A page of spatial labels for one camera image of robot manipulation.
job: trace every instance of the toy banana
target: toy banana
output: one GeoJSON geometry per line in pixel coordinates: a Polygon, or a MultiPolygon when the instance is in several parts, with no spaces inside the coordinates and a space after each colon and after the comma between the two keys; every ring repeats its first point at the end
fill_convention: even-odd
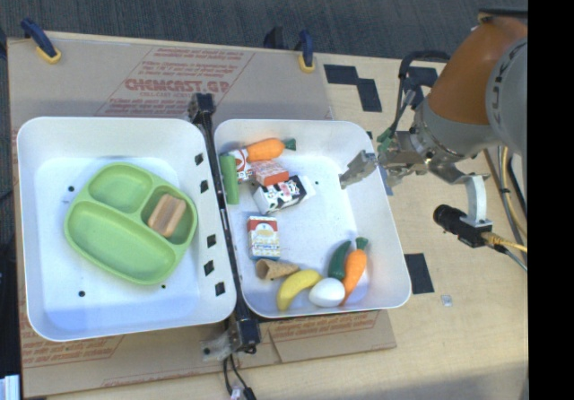
{"type": "Polygon", "coordinates": [[[287,310],[297,294],[323,279],[314,269],[303,269],[287,277],[277,292],[277,308],[287,310]]]}

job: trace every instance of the toy carrot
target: toy carrot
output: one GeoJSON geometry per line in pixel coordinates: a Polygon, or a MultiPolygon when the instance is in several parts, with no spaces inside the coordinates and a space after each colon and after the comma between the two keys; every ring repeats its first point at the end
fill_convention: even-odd
{"type": "Polygon", "coordinates": [[[281,141],[278,138],[267,138],[260,142],[253,143],[246,147],[248,152],[247,161],[267,161],[281,156],[283,150],[296,149],[295,139],[281,141]]]}
{"type": "Polygon", "coordinates": [[[344,300],[341,304],[347,301],[367,267],[365,247],[367,247],[369,241],[366,238],[357,238],[356,243],[357,248],[347,256],[344,262],[344,278],[341,281],[344,286],[344,300]]]}

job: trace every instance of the white bin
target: white bin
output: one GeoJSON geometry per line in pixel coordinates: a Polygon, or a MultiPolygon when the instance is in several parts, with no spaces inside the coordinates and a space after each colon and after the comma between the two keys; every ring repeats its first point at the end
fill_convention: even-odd
{"type": "Polygon", "coordinates": [[[248,257],[247,219],[259,215],[249,183],[239,185],[239,204],[227,204],[241,289],[248,306],[267,318],[313,316],[402,306],[411,295],[411,280],[378,171],[341,189],[339,175],[362,150],[374,152],[367,133],[346,121],[232,119],[214,133],[218,153],[244,148],[266,138],[294,138],[297,150],[284,151],[277,162],[290,175],[303,175],[316,194],[300,204],[273,212],[277,219],[282,259],[301,269],[326,276],[329,260],[345,240],[358,236],[370,241],[369,261],[357,288],[343,306],[320,308],[309,301],[309,290],[298,294],[286,311],[275,297],[282,279],[268,281],[256,275],[248,257]]]}
{"type": "Polygon", "coordinates": [[[197,127],[181,119],[37,117],[21,127],[17,147],[26,301],[39,335],[69,341],[195,326],[223,321],[233,311],[237,293],[197,127]],[[198,156],[202,161],[196,163],[198,156]],[[163,283],[140,285],[117,277],[65,239],[74,194],[115,161],[167,180],[199,212],[191,246],[163,283]]]}
{"type": "MultiPolygon", "coordinates": [[[[248,306],[267,318],[402,306],[411,282],[380,173],[345,190],[339,184],[357,153],[374,152],[365,131],[343,121],[233,119],[217,127],[214,146],[223,153],[269,137],[296,139],[297,151],[277,160],[291,174],[307,176],[316,190],[308,201],[274,213],[282,259],[326,275],[335,248],[362,236],[370,240],[369,261],[343,306],[319,308],[306,290],[280,312],[275,295],[281,280],[257,278],[248,257],[247,218],[259,212],[254,187],[241,184],[239,204],[226,210],[248,306]]],[[[237,292],[206,144],[196,126],[181,119],[37,117],[21,127],[17,148],[26,300],[39,335],[53,341],[121,335],[220,322],[233,312],[237,292]],[[126,281],[80,256],[65,239],[74,194],[116,161],[155,173],[196,205],[196,234],[164,283],[126,281]]]]}

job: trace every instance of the toy egg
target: toy egg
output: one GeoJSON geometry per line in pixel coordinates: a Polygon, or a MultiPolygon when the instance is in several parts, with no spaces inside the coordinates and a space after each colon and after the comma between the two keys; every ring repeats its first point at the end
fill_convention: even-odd
{"type": "Polygon", "coordinates": [[[317,282],[309,292],[309,301],[321,308],[333,308],[344,299],[344,286],[333,277],[326,277],[317,282]]]}

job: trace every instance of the green divided plate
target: green divided plate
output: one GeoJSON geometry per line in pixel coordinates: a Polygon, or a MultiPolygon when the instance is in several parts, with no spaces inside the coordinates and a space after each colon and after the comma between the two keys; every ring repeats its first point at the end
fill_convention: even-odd
{"type": "Polygon", "coordinates": [[[100,169],[73,200],[65,237],[94,264],[128,281],[165,280],[186,252],[197,227],[191,199],[163,178],[126,162],[100,169]],[[147,221],[160,198],[186,201],[186,210],[168,238],[147,221]]]}

